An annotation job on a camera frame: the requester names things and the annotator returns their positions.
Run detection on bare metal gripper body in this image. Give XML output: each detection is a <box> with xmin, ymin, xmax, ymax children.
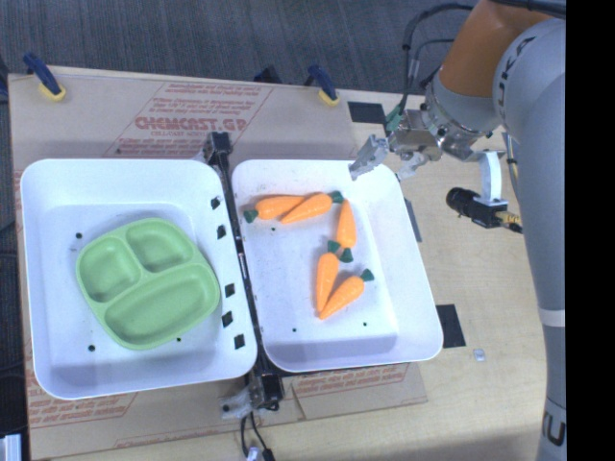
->
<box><xmin>386</xmin><ymin>108</ymin><xmax>494</xmax><ymax>163</ymax></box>

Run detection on orange toy carrot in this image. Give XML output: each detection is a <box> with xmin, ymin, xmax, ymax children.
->
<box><xmin>242</xmin><ymin>194</ymin><xmax>308</xmax><ymax>224</ymax></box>
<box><xmin>318</xmin><ymin>268</ymin><xmax>376</xmax><ymax>321</ymax></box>
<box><xmin>315</xmin><ymin>239</ymin><xmax>342</xmax><ymax>314</ymax></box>
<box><xmin>280</xmin><ymin>190</ymin><xmax>346</xmax><ymax>225</ymax></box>
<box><xmin>334</xmin><ymin>199</ymin><xmax>358</xmax><ymax>264</ymax></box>

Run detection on white plastic tray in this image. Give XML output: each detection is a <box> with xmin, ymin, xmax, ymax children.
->
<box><xmin>19</xmin><ymin>157</ymin><xmax>258</xmax><ymax>400</ymax></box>
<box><xmin>231</xmin><ymin>158</ymin><xmax>444</xmax><ymax>374</ymax></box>

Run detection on thin black rod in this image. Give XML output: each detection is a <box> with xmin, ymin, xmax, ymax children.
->
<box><xmin>215</xmin><ymin>151</ymin><xmax>270</xmax><ymax>383</ymax></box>

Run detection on brown cardboard board red print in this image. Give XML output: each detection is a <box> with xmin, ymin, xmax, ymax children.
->
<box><xmin>7</xmin><ymin>64</ymin><xmax>430</xmax><ymax>455</ymax></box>

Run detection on green divided plate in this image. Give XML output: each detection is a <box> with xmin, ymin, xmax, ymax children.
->
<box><xmin>75</xmin><ymin>217</ymin><xmax>222</xmax><ymax>352</ymax></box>

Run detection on black cylinder on white bracket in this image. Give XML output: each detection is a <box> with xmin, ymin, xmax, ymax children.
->
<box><xmin>445</xmin><ymin>149</ymin><xmax>510</xmax><ymax>230</ymax></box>

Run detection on black block with thin wires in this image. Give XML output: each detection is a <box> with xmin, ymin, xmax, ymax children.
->
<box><xmin>220</xmin><ymin>371</ymin><xmax>286</xmax><ymax>420</ymax></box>
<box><xmin>201</xmin><ymin>131</ymin><xmax>234</xmax><ymax>166</ymax></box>

